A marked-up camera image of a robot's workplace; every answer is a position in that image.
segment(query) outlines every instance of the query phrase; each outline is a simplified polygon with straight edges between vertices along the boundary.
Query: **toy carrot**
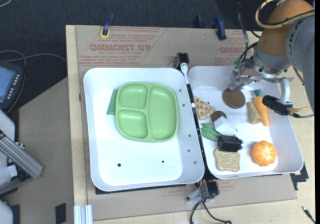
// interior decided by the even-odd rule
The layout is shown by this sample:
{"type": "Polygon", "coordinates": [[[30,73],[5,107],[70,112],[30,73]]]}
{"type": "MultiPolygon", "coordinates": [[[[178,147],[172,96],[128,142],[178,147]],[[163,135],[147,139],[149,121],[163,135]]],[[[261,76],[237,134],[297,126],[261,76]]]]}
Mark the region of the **toy carrot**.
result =
{"type": "Polygon", "coordinates": [[[254,90],[256,97],[253,101],[253,104],[256,107],[258,113],[260,114],[264,125],[269,126],[270,123],[269,123],[269,117],[268,117],[268,110],[267,110],[267,107],[262,102],[263,97],[260,96],[260,91],[261,90],[254,90]]]}

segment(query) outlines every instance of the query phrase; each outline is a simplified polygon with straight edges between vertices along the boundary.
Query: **table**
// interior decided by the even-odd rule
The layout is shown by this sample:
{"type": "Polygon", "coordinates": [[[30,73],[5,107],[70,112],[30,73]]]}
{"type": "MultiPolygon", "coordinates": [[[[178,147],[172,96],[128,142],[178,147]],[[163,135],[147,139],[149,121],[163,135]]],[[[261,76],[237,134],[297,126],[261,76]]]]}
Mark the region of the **table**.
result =
{"type": "MultiPolygon", "coordinates": [[[[177,37],[183,34],[184,29],[173,29],[177,37]]],[[[199,36],[203,36],[204,30],[199,30],[199,36]]],[[[66,46],[68,59],[68,89],[70,104],[70,130],[72,150],[72,174],[73,193],[75,205],[87,204],[85,158],[82,132],[82,113],[79,101],[80,84],[78,69],[78,50],[76,26],[66,26],[66,46]]],[[[287,77],[295,77],[292,69],[286,73],[287,77]]],[[[308,103],[306,93],[298,78],[291,82],[291,101],[296,102],[297,107],[308,103]]],[[[298,184],[297,199],[267,202],[259,204],[248,204],[240,206],[220,207],[211,209],[214,216],[220,219],[230,219],[233,223],[308,223],[310,221],[302,210],[302,206],[308,208],[315,218],[315,152],[314,152],[314,118],[291,119],[293,129],[297,136],[305,165],[309,174],[307,182],[298,184]]],[[[189,223],[189,211],[153,214],[129,218],[115,218],[99,220],[95,223],[189,223]]],[[[212,223],[211,217],[205,210],[197,210],[193,217],[200,223],[212,223]]]]}

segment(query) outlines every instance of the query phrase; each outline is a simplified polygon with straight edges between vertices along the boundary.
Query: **blue clamp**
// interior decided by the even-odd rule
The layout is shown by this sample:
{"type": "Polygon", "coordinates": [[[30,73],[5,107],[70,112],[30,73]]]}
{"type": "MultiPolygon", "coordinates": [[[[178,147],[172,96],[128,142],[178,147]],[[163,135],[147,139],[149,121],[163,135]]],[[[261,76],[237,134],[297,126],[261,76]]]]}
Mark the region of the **blue clamp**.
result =
{"type": "Polygon", "coordinates": [[[108,14],[107,17],[106,17],[106,22],[105,22],[105,25],[104,27],[102,27],[101,29],[101,32],[100,32],[100,37],[102,39],[107,39],[109,38],[109,35],[110,35],[110,25],[112,23],[112,20],[114,19],[114,15],[113,14],[108,14]]]}
{"type": "Polygon", "coordinates": [[[216,32],[219,40],[225,40],[226,39],[226,35],[225,35],[225,22],[222,19],[222,17],[220,16],[216,16],[214,18],[214,22],[213,22],[213,27],[212,28],[217,28],[218,31],[216,32]]]}

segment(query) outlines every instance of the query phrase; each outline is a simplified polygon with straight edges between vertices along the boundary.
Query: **black object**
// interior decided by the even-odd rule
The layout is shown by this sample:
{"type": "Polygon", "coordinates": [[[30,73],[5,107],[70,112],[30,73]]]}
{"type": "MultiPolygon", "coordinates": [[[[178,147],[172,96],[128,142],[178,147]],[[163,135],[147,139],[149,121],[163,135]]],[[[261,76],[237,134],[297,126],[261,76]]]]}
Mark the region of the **black object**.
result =
{"type": "Polygon", "coordinates": [[[206,182],[207,184],[207,188],[208,188],[208,194],[209,194],[209,198],[213,198],[216,195],[219,194],[219,189],[218,189],[218,184],[217,182],[213,181],[213,180],[209,180],[206,182]]]}
{"type": "Polygon", "coordinates": [[[312,215],[310,214],[310,212],[307,210],[306,207],[302,206],[303,211],[306,213],[306,215],[309,217],[309,219],[311,219],[313,221],[314,224],[316,224],[314,218],[312,217],[312,215]]]}
{"type": "Polygon", "coordinates": [[[0,61],[0,109],[6,112],[14,105],[24,83],[24,69],[0,61]]]}
{"type": "Polygon", "coordinates": [[[20,224],[20,205],[16,204],[11,206],[11,210],[13,213],[13,223],[12,224],[20,224]]]}
{"type": "Polygon", "coordinates": [[[55,217],[55,224],[61,224],[66,222],[67,217],[66,217],[66,204],[60,204],[58,206],[55,207],[55,213],[56,213],[56,217],[55,217]]]}
{"type": "Polygon", "coordinates": [[[278,98],[273,96],[264,96],[262,99],[262,103],[268,108],[274,110],[279,115],[289,115],[287,107],[293,106],[293,104],[290,102],[288,102],[287,104],[283,104],[279,101],[278,98]]]}
{"type": "Polygon", "coordinates": [[[175,55],[174,61],[173,61],[173,68],[176,68],[177,70],[181,70],[180,64],[181,63],[189,63],[189,55],[187,52],[179,52],[175,55]]]}
{"type": "Polygon", "coordinates": [[[222,17],[216,16],[214,18],[212,28],[217,28],[218,31],[216,32],[220,41],[225,40],[227,37],[225,35],[225,22],[222,17]]]}
{"type": "Polygon", "coordinates": [[[243,141],[236,136],[220,135],[217,144],[220,151],[238,152],[238,150],[242,149],[243,141]]]}

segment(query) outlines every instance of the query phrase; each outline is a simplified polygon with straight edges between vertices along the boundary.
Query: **green divided plate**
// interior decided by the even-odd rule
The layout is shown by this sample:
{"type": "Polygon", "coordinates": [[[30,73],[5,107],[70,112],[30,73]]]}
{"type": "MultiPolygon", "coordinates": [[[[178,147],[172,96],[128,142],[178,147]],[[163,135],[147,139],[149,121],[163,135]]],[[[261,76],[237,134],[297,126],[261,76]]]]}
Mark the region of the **green divided plate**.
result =
{"type": "Polygon", "coordinates": [[[178,103],[170,88],[155,83],[129,82],[115,90],[113,97],[115,94],[115,122],[123,136],[139,141],[164,142],[176,135],[178,103]]]}

